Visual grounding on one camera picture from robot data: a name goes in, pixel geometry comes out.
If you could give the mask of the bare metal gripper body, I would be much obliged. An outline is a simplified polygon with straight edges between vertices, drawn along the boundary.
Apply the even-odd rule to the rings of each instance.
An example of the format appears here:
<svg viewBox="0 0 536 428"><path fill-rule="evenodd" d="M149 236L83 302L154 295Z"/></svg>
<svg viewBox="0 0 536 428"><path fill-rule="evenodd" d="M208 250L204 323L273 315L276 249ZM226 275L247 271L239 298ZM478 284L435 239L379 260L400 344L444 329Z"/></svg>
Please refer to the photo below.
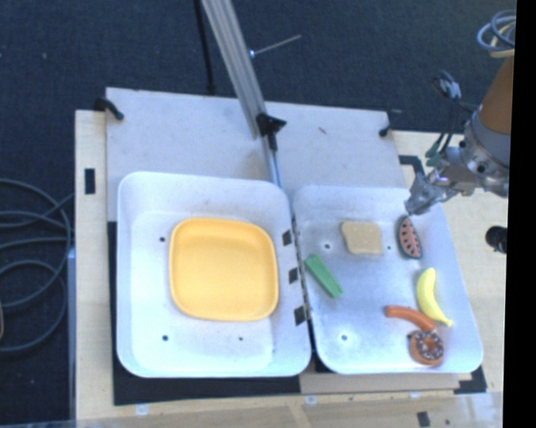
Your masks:
<svg viewBox="0 0 536 428"><path fill-rule="evenodd" d="M508 197L509 168L480 146L450 146L428 174L428 182L465 196L480 188Z"/></svg>

